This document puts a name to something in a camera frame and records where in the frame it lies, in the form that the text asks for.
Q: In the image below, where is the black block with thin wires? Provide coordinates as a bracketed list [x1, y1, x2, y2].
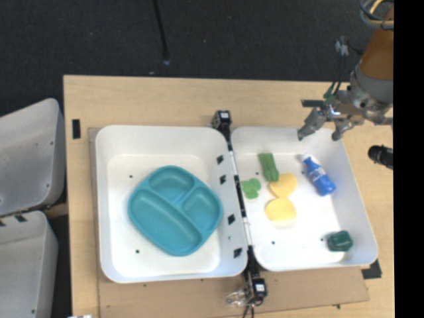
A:
[246, 276, 269, 298]
[211, 109, 233, 129]

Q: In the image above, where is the round green toy vegetable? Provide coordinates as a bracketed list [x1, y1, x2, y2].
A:
[240, 178, 262, 200]

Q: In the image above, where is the dark green can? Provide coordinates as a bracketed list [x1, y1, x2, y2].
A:
[327, 230, 354, 253]

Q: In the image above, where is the long green toy vegetable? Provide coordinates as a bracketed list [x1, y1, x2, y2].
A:
[257, 152, 280, 183]

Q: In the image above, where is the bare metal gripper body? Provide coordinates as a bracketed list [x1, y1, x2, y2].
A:
[316, 89, 394, 126]

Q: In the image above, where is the blue bottle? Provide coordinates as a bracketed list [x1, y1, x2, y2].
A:
[301, 153, 337, 197]

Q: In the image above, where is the blue divided plate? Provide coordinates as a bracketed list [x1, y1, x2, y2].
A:
[127, 164, 224, 258]

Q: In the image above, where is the yellow toy chip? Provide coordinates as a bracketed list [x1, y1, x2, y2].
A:
[268, 172, 299, 199]
[264, 197, 297, 229]

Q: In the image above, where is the thin black and white rod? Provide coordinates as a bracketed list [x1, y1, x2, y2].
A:
[223, 127, 256, 280]

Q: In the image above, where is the white plastic tray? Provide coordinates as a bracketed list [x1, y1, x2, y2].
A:
[95, 124, 249, 284]
[230, 125, 380, 273]

